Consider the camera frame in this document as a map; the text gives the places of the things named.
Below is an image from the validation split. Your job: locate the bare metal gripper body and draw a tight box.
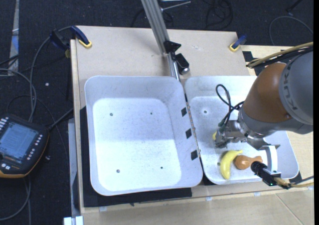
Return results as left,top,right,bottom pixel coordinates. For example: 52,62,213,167
215,120,250,149

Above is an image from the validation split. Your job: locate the white plastic tray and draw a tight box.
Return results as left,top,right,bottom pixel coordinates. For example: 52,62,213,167
184,75,300,186
84,75,204,197

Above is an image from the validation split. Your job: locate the black cylinder on white bracket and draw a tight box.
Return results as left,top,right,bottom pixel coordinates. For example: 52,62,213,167
250,144,282,186

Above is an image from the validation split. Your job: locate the brown pear-shaped toy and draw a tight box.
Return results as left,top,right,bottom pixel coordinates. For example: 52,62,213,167
234,155,264,171

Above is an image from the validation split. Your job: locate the pale wood board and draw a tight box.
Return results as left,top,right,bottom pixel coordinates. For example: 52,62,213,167
71,25,307,214

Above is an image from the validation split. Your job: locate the yellow banana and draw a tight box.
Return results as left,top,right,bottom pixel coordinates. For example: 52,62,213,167
220,149,244,180

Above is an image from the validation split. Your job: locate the black block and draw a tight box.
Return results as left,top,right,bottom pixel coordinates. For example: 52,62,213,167
174,53,190,75

